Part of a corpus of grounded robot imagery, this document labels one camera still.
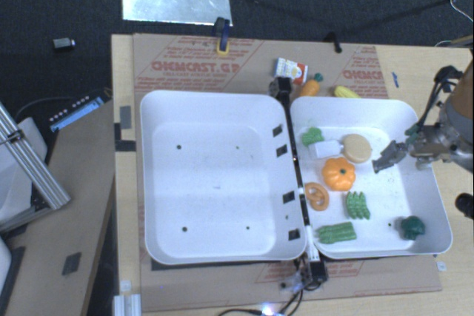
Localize orange pumpkin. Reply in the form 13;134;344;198
321;156;357;192

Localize brown cardboard board, red print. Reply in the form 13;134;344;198
132;33;444;312

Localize black block with thin wires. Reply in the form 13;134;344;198
280;258;330;292
268;77;294;98

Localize white plastic tray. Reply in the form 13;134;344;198
289;95;454;260
139;89;309;266

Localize white and red carton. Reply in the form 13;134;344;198
273;57;310;87

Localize black cylinder on white bracket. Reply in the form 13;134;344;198
455;192;474;219

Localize thin black and white rod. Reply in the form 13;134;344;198
280;86;320;264

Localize dark green broccoli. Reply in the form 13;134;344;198
399;215;427;241

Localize green bean pods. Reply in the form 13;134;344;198
345;190;372;221

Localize white bottle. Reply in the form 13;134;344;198
307;139;344;161

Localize tan round biscuit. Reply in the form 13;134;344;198
341;133;373;164

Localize orange carrot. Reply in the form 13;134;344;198
299;72;324;98

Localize light green lettuce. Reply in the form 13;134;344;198
300;127;326;148

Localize orange pretzel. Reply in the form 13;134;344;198
304;181;330;212

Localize small black box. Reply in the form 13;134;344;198
52;37;76;51

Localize green asparagus bundle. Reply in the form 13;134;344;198
315;221;358;246

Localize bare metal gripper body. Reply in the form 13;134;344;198
406;124;464;171

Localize yellow corn cob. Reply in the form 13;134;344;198
330;84;362;100

